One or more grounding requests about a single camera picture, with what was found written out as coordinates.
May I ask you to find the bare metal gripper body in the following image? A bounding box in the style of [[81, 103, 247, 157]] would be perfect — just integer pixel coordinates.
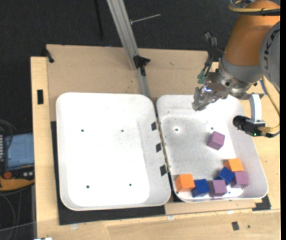
[[194, 69, 256, 100]]

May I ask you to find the purple cube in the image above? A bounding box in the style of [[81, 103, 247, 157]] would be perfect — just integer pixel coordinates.
[[230, 170, 249, 189], [206, 130, 226, 151], [208, 179, 228, 198]]

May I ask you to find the white plastic tray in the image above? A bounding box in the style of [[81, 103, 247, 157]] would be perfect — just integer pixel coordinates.
[[155, 94, 269, 204], [55, 91, 172, 212]]

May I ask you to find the orange cube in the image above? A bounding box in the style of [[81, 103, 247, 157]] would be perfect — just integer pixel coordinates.
[[174, 173, 196, 193], [223, 158, 244, 173]]

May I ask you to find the blue cube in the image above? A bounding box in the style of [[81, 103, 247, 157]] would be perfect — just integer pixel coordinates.
[[214, 166, 235, 185], [191, 178, 210, 198]]

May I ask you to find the brown cardboard board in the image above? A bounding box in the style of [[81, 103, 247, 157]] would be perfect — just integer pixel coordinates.
[[46, 43, 261, 216]]

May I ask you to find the black cylinder on white bracket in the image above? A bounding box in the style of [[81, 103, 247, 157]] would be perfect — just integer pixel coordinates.
[[232, 93, 266, 138]]

